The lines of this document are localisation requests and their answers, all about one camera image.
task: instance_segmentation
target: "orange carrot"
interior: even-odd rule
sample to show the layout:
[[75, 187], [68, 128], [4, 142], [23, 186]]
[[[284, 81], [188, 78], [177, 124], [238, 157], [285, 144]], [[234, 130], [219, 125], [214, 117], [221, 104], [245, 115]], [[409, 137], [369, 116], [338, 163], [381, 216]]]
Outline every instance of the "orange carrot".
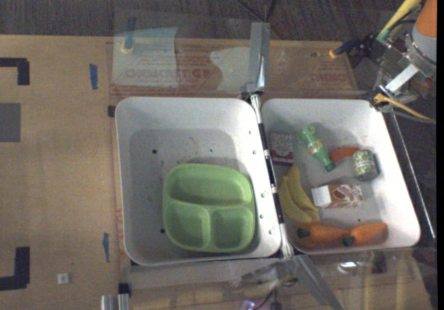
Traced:
[[370, 241], [385, 230], [387, 230], [387, 224], [383, 222], [356, 226], [350, 232], [349, 236], [343, 238], [343, 244], [347, 247], [351, 245], [359, 246]]
[[303, 239], [307, 237], [313, 243], [322, 243], [340, 239], [349, 235], [350, 232], [344, 229], [339, 229], [337, 227], [323, 225], [320, 223], [314, 223], [310, 225], [307, 229], [302, 227], [298, 228], [298, 237]]
[[360, 148], [357, 146], [343, 146], [330, 153], [330, 159], [334, 163], [337, 163], [339, 160], [343, 159], [344, 157], [352, 157], [353, 153], [355, 153], [358, 150], [360, 150]]

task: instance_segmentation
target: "metal bracket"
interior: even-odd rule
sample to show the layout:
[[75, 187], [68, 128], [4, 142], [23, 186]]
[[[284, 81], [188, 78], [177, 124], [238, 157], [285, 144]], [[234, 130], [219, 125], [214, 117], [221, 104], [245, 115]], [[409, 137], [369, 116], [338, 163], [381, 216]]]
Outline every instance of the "metal bracket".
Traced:
[[263, 92], [268, 82], [270, 36], [270, 24], [251, 24], [248, 78], [246, 84], [242, 87], [242, 93], [254, 94]]
[[392, 79], [385, 87], [390, 93], [397, 94], [399, 89], [418, 73], [418, 68], [414, 64], [407, 66], [404, 71]]
[[101, 310], [130, 310], [130, 295], [102, 295]]

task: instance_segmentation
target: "cardboard box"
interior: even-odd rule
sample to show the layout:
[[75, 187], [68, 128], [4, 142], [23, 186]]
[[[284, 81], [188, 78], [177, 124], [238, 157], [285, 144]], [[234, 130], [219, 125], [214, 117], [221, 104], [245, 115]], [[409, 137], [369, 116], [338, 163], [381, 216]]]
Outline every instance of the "cardboard box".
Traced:
[[313, 188], [315, 206], [325, 207], [356, 207], [364, 200], [361, 187], [355, 184], [325, 185]]
[[274, 164], [291, 166], [293, 159], [293, 137], [283, 132], [270, 134], [271, 158]]

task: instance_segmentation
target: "metal rod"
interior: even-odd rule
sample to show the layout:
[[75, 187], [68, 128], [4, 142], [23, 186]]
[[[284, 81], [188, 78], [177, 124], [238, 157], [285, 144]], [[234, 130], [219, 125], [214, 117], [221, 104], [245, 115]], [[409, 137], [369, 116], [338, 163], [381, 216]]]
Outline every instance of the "metal rod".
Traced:
[[402, 149], [403, 149], [403, 152], [404, 152], [404, 156], [407, 158], [410, 174], [411, 174], [411, 176], [413, 178], [413, 181], [415, 183], [416, 191], [418, 192], [420, 203], [421, 203], [421, 207], [422, 207], [422, 211], [424, 212], [427, 224], [428, 224], [429, 229], [430, 229], [430, 233], [432, 234], [433, 240], [436, 240], [436, 234], [435, 234], [435, 231], [433, 229], [432, 221], [430, 220], [429, 212], [427, 211], [427, 207], [425, 205], [425, 201], [424, 201], [424, 198], [423, 198], [422, 193], [421, 193], [421, 188], [420, 188], [418, 179], [416, 178], [415, 169], [414, 169], [413, 164], [411, 162], [410, 154], [409, 154], [409, 151], [407, 150], [407, 146], [405, 144], [404, 136], [402, 135], [401, 128], [400, 128], [399, 123], [398, 123], [398, 119], [393, 114], [390, 114], [390, 118], [392, 120], [393, 125], [395, 126], [395, 130], [396, 130], [396, 132], [398, 134], [398, 137], [400, 138]]
[[253, 109], [255, 111], [257, 125], [259, 126], [259, 132], [261, 133], [262, 148], [264, 149], [264, 157], [267, 162], [268, 174], [269, 174], [270, 182], [271, 182], [271, 192], [273, 193], [273, 199], [275, 201], [277, 219], [279, 220], [279, 230], [280, 230], [281, 239], [282, 239], [282, 243], [280, 246], [282, 258], [291, 257], [291, 256], [294, 256], [294, 250], [291, 247], [289, 240], [288, 240], [287, 229], [285, 228], [284, 217], [282, 215], [282, 210], [280, 207], [280, 201], [279, 201], [279, 196], [278, 196], [278, 184], [276, 182], [275, 171], [273, 169], [273, 162], [271, 161], [271, 154], [270, 154], [270, 151], [268, 150], [268, 144], [266, 143], [264, 124], [262, 122], [260, 95], [259, 94], [251, 94], [250, 95], [250, 102], [251, 102], [251, 106], [253, 107]]

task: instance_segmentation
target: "plastic bottle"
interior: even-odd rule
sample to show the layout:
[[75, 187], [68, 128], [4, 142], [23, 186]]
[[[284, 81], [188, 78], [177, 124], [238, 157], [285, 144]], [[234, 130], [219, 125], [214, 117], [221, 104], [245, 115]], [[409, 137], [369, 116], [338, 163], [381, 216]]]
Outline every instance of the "plastic bottle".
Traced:
[[308, 125], [300, 129], [298, 136], [307, 145], [308, 151], [313, 155], [313, 157], [322, 162], [327, 172], [330, 172], [336, 168], [336, 164], [328, 156], [327, 148], [318, 138], [316, 130], [313, 126]]

